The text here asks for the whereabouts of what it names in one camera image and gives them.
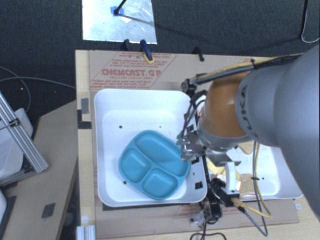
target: blue divided plate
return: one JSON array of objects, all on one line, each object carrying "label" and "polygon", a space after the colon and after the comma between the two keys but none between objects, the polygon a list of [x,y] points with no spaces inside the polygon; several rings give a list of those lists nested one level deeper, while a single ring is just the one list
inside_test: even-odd
[{"label": "blue divided plate", "polygon": [[180,158],[180,148],[153,130],[140,132],[119,159],[121,175],[145,195],[163,200],[180,187],[190,162]]}]

